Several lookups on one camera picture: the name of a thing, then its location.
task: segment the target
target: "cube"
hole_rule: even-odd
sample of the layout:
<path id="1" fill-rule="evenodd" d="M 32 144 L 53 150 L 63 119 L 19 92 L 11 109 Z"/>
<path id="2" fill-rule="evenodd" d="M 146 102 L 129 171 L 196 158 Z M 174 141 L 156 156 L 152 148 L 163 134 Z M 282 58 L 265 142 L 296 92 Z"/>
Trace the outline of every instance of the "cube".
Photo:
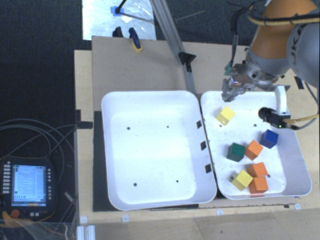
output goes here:
<path id="1" fill-rule="evenodd" d="M 251 194 L 262 194 L 266 192 L 269 189 L 267 179 L 265 177 L 254 177 L 249 184 L 249 189 Z"/>
<path id="2" fill-rule="evenodd" d="M 224 109 L 216 116 L 216 119 L 223 124 L 224 126 L 234 117 L 236 113 L 231 110 L 228 106 L 225 106 Z"/>
<path id="3" fill-rule="evenodd" d="M 253 180 L 245 170 L 240 171 L 240 173 L 231 181 L 231 183 L 240 191 L 244 190 L 250 182 Z"/>
<path id="4" fill-rule="evenodd" d="M 264 177 L 264 176 L 268 175 L 267 169 L 266 169 L 265 164 L 263 162 L 259 162 L 259 163 L 251 165 L 247 169 L 247 172 L 252 177 Z"/>
<path id="5" fill-rule="evenodd" d="M 228 154 L 226 155 L 226 158 L 235 162 L 239 162 L 245 156 L 245 149 L 246 147 L 243 145 L 232 143 L 232 145 L 228 148 Z"/>
<path id="6" fill-rule="evenodd" d="M 260 144 L 271 149 L 277 144 L 278 136 L 279 135 L 272 130 L 266 130 L 261 136 Z"/>
<path id="7" fill-rule="evenodd" d="M 250 158 L 251 160 L 257 158 L 259 154 L 261 153 L 262 149 L 264 147 L 261 146 L 258 142 L 255 140 L 251 141 L 251 143 L 246 147 L 244 154 Z"/>

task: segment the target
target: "red button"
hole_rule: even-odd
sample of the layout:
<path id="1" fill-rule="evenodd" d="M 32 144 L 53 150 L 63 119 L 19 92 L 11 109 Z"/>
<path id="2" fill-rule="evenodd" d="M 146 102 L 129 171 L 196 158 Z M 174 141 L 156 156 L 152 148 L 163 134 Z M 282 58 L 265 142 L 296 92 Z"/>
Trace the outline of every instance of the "red button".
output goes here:
<path id="1" fill-rule="evenodd" d="M 20 211 L 18 209 L 13 209 L 10 214 L 10 217 L 17 219 L 17 218 L 19 218 L 19 216 L 20 216 Z"/>

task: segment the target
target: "robotic arm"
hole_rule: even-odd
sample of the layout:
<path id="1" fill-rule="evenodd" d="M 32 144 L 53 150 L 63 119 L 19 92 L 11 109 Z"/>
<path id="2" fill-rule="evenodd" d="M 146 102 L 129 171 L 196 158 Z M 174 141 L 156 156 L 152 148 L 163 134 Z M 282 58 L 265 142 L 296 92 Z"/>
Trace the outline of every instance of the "robotic arm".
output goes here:
<path id="1" fill-rule="evenodd" d="M 259 1 L 262 0 L 252 3 L 249 9 L 249 19 L 259 26 L 246 50 L 245 60 L 234 66 L 238 39 L 236 21 L 247 10 L 237 11 L 231 19 L 234 33 L 232 59 L 226 67 L 226 75 L 230 77 L 223 80 L 222 99 L 231 102 L 237 95 L 256 87 L 275 91 L 278 85 L 274 83 L 292 69 L 301 80 L 317 88 L 319 105 L 320 10 L 310 0 L 271 0 L 262 17 L 258 18 L 251 12 Z M 274 126 L 279 128 L 285 124 L 280 123 L 283 119 L 290 118 L 290 114 L 279 117 L 279 111 L 270 109 L 261 111 L 259 116 L 265 121 L 268 121 L 266 116 L 277 118 Z"/>

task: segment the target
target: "white tray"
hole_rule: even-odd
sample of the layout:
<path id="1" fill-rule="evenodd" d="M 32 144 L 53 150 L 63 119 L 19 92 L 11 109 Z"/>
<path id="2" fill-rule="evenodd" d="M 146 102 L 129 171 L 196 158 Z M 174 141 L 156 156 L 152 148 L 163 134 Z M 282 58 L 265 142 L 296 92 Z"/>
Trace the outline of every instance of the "white tray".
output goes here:
<path id="1" fill-rule="evenodd" d="M 115 208 L 199 204 L 216 196 L 199 102 L 192 93 L 111 92 L 101 105 L 108 195 Z"/>
<path id="2" fill-rule="evenodd" d="M 235 112 L 235 116 L 226 126 L 216 119 L 225 106 Z M 274 92 L 247 92 L 237 96 L 232 102 L 224 102 L 220 91 L 208 91 L 201 97 L 201 107 L 217 184 L 225 197 L 236 200 L 304 196 L 311 191 L 311 179 L 295 132 L 272 127 L 258 116 L 262 107 L 276 109 Z M 246 156 L 240 162 L 227 159 L 228 147 L 233 142 L 244 146 L 252 140 L 259 142 L 266 130 L 279 134 L 276 146 L 271 149 L 263 147 L 260 155 L 253 161 Z M 264 162 L 269 173 L 269 177 L 266 178 L 269 190 L 263 196 L 251 195 L 249 187 L 239 191 L 231 184 L 231 177 L 260 162 Z"/>

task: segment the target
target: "yellow cube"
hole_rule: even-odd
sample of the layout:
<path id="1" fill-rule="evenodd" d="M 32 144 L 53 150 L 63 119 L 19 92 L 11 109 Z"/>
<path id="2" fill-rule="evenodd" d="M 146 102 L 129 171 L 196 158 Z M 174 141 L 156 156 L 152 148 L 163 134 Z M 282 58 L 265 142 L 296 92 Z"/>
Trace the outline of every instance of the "yellow cube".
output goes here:
<path id="1" fill-rule="evenodd" d="M 224 126 L 234 117 L 236 113 L 230 107 L 225 106 L 224 109 L 216 116 L 216 119 Z"/>
<path id="2" fill-rule="evenodd" d="M 245 170 L 240 173 L 231 181 L 231 183 L 240 191 L 244 190 L 254 178 L 250 176 Z"/>

